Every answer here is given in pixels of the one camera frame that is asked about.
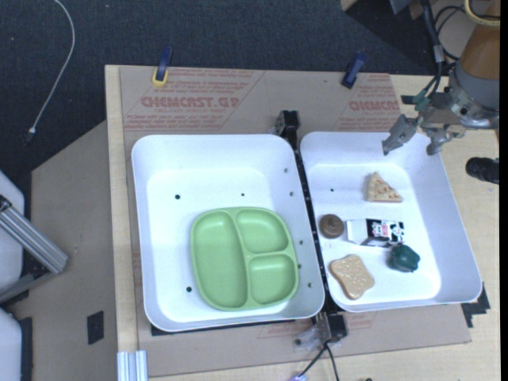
wooden table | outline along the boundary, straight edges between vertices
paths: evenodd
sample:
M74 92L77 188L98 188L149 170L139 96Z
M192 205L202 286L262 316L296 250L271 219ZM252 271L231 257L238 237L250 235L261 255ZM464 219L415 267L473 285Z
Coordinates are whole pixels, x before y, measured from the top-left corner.
M120 66L106 66L107 128L110 154L117 344L119 351L138 350L137 318L133 286L133 261L129 227L129 204L126 184L125 147L121 112ZM392 75L397 97L414 94L428 77ZM401 103L402 112L412 114ZM448 143L442 152L449 181L463 218L471 246L483 277L491 309L475 316L472 342L439 348L420 348L397 352L341 357L337 361L341 380L374 381L394 379L477 380L500 379L499 328L499 190L498 186L469 177L464 166L473 156L498 157L498 139L492 131L475 131ZM289 380L307 362L237 368L207 373L173 375L159 381L193 380ZM308 373L313 381L331 380L329 360L319 360Z

small box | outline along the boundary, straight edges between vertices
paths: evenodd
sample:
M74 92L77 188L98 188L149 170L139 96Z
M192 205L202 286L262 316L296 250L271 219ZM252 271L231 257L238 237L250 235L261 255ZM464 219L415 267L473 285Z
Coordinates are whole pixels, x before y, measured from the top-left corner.
M360 245L384 247L404 241L404 223L401 221L356 219L346 222L348 240Z

toy pizza slice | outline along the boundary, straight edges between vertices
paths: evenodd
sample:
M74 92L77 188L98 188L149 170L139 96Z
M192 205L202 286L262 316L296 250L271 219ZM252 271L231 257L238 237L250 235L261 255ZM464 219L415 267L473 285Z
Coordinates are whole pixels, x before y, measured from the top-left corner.
M367 200L369 202L402 202L402 196L388 185L378 172L368 180Z

green toy pepper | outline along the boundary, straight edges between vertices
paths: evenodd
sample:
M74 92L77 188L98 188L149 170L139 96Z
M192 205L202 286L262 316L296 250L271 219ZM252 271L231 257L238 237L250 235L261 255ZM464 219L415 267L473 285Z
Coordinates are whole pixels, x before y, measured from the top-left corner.
M388 265L402 272L413 272L418 269L420 256L408 245L397 244L390 250Z

toy bread slice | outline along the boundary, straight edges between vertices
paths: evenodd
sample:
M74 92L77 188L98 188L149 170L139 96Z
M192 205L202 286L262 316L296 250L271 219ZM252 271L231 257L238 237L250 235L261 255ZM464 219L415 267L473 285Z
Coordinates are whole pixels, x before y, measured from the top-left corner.
M402 202L402 196L388 185L378 172L368 180L367 200L369 202Z
M341 284L346 296L353 300L361 297L375 284L371 273L356 254L333 261L330 271Z

